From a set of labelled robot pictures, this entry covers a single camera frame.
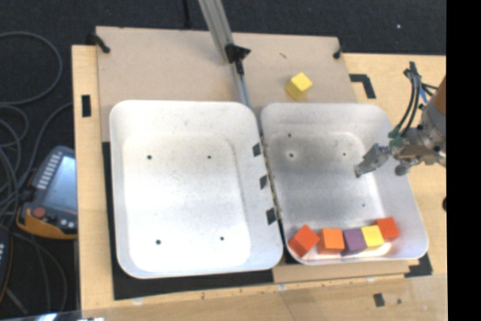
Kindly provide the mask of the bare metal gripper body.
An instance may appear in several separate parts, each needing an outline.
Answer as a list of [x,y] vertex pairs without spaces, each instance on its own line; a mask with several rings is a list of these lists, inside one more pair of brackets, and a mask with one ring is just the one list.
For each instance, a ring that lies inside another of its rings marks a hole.
[[446,139],[437,129],[410,128],[389,142],[392,156],[402,165],[446,165]]

